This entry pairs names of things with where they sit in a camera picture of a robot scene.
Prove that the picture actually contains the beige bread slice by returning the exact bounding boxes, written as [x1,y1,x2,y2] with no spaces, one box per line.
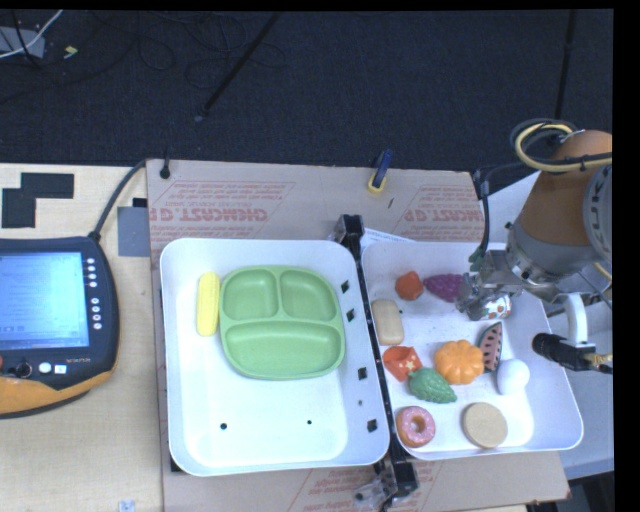
[371,298,405,346]

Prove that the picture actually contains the black block with thin wires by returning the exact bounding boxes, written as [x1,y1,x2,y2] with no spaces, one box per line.
[332,213,364,246]
[353,458,421,507]

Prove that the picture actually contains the white paper sheet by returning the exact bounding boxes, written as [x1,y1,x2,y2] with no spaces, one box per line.
[362,227,417,247]

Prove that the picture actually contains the green bumpy fruit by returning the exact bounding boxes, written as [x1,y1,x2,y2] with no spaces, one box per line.
[407,367,458,404]

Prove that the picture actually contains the yellow corn cob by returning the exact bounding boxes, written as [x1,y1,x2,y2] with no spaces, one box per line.
[196,271,222,337]

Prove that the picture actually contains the orange carton with star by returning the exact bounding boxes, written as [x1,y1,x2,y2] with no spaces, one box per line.
[382,344,424,383]

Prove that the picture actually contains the white can with orange print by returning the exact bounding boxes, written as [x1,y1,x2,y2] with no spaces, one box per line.
[482,294,514,322]

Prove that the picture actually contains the tan round biscuit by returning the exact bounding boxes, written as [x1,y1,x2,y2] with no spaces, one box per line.
[460,402,509,450]

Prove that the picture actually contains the white egg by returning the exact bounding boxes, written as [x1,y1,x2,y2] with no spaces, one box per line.
[496,358,531,396]

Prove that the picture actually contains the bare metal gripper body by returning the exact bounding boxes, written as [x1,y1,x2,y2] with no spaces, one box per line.
[468,248,552,300]

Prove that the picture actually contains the brown cardboard board red print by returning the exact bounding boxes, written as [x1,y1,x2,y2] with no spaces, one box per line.
[144,158,572,512]

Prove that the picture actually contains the pink doughnut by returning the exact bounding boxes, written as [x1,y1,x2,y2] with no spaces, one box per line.
[395,405,437,448]

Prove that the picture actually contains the thin black rod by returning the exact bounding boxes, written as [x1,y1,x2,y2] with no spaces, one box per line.
[343,215,417,502]

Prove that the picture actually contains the watermelon slice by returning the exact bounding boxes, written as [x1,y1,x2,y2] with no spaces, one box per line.
[477,321,504,374]

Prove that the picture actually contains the orange pumpkin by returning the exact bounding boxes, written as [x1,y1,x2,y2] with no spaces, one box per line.
[433,339,485,386]

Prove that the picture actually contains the green divided plate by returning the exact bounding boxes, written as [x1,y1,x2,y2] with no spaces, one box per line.
[218,265,347,381]

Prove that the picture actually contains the white plastic tray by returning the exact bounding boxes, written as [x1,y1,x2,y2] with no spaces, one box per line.
[360,241,585,461]
[159,237,391,477]

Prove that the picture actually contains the purple grapes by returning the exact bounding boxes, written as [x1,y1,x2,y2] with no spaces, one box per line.
[422,273,466,304]

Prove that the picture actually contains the black cylinder on white bracket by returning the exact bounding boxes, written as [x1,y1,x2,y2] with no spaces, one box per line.
[531,292,599,373]

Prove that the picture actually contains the orange pepper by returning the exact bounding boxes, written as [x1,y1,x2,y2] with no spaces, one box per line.
[394,270,425,302]

